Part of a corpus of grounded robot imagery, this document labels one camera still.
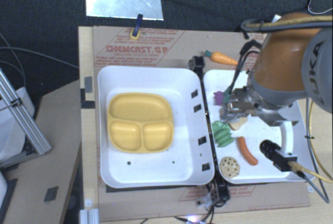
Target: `white cable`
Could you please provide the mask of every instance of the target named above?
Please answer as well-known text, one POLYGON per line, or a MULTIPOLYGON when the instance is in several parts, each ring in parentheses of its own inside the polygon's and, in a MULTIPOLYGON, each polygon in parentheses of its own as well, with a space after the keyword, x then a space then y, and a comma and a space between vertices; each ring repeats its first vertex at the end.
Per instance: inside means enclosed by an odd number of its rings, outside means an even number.
POLYGON ((19 68, 17 68, 15 65, 13 65, 13 64, 11 64, 11 63, 9 63, 9 62, 3 61, 3 60, 0 60, 0 63, 5 64, 5 65, 8 65, 8 66, 14 68, 15 70, 17 70, 17 71, 21 74, 21 76, 22 76, 22 78, 23 78, 23 81, 24 81, 24 74, 23 74, 23 73, 21 72, 21 70, 20 70, 19 68))
POLYGON ((39 53, 39 52, 35 52, 35 51, 32 51, 32 50, 28 50, 28 49, 25 49, 25 48, 19 48, 19 47, 12 47, 12 48, 0 47, 0 50, 11 50, 11 49, 12 50, 22 51, 22 52, 28 52, 28 53, 31 53, 31 54, 34 54, 34 55, 37 55, 37 56, 41 56, 41 57, 44 57, 44 58, 47 58, 47 59, 50 59, 50 60, 54 60, 54 61, 63 63, 65 65, 67 65, 67 66, 70 66, 70 67, 73 67, 73 68, 76 68, 76 69, 79 68, 78 66, 70 64, 70 63, 68 63, 66 61, 59 60, 57 58, 54 58, 54 57, 51 57, 51 56, 48 56, 48 55, 45 55, 45 54, 42 54, 42 53, 39 53))
POLYGON ((10 49, 11 53, 13 54, 13 56, 15 57, 17 63, 20 65, 20 71, 23 75, 23 86, 27 85, 27 78, 25 77, 25 71, 23 69, 22 63, 19 60, 19 58, 16 56, 15 52, 13 51, 11 45, 8 43, 8 41, 5 39, 5 37, 2 35, 2 33, 0 32, 0 37, 3 39, 3 41, 5 42, 5 44, 7 45, 7 47, 10 49))
POLYGON ((308 4, 308 11, 309 11, 311 14, 316 14, 316 15, 319 15, 319 14, 325 14, 325 13, 331 11, 332 9, 333 9, 333 8, 330 8, 330 9, 325 10, 325 11, 323 11, 323 12, 313 12, 313 11, 311 11, 311 0, 309 1, 309 4, 308 4))

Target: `blue object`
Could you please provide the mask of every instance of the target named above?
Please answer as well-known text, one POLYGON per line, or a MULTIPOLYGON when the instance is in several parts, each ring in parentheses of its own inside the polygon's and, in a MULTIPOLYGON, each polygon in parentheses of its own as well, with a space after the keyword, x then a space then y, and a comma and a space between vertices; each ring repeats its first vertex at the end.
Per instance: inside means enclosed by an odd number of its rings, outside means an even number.
POLYGON ((138 14, 137 15, 137 18, 136 18, 136 24, 135 24, 135 28, 133 30, 133 33, 132 33, 132 36, 133 37, 137 37, 137 34, 139 32, 139 29, 140 29, 140 25, 141 25, 141 22, 142 22, 142 18, 144 16, 142 14, 138 14))

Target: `cardboard sheet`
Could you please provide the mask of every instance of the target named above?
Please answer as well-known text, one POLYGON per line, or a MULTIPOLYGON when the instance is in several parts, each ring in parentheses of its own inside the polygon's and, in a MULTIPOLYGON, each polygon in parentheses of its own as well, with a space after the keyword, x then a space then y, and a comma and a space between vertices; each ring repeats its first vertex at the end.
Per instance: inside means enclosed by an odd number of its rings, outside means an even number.
MULTIPOLYGON (((220 51, 234 59, 245 42, 241 33, 207 31, 178 31, 142 29, 137 41, 130 39, 131 28, 94 27, 93 63, 94 87, 97 90, 98 72, 107 65, 186 68, 192 56, 209 51, 220 51)), ((250 39, 262 43, 264 36, 249 34, 250 39)), ((255 62, 250 56, 245 69, 255 62)), ((205 71, 232 70, 231 65, 214 63, 205 58, 205 71)), ((96 103, 96 139, 98 199, 100 221, 156 218, 177 215, 205 214, 197 201, 207 194, 205 186, 176 188, 113 189, 100 177, 99 109, 96 103)), ((217 213, 309 206, 306 186, 302 182, 269 183, 265 185, 232 186, 231 199, 217 213)))

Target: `toy sausage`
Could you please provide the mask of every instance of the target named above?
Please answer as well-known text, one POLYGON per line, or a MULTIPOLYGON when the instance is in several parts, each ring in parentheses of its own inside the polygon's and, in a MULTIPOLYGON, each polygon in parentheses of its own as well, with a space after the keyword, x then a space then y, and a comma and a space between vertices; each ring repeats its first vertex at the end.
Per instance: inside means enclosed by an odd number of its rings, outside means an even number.
POLYGON ((238 146, 244 159, 246 159, 246 161, 252 166, 256 166, 258 164, 258 160, 250 153, 243 136, 238 137, 238 146))

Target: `yellow divided plate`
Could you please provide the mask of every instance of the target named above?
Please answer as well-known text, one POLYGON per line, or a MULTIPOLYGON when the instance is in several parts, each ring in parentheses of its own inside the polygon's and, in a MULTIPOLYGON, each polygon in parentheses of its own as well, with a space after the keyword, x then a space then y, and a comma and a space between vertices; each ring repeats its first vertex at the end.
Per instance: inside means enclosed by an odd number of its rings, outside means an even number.
POLYGON ((155 94, 123 93, 109 102, 108 133, 112 144, 129 153, 156 153, 173 141, 170 104, 155 94))

